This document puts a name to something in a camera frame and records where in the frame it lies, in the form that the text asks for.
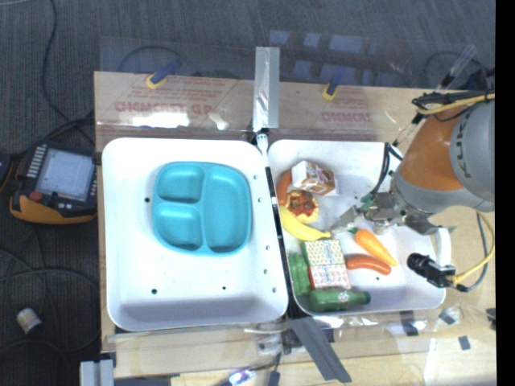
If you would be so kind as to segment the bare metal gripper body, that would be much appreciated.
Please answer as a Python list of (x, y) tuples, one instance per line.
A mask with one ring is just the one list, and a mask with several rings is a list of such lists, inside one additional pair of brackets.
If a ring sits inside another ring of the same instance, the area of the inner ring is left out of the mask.
[(378, 192), (365, 208), (365, 218), (378, 224), (402, 224), (403, 214), (394, 195)]

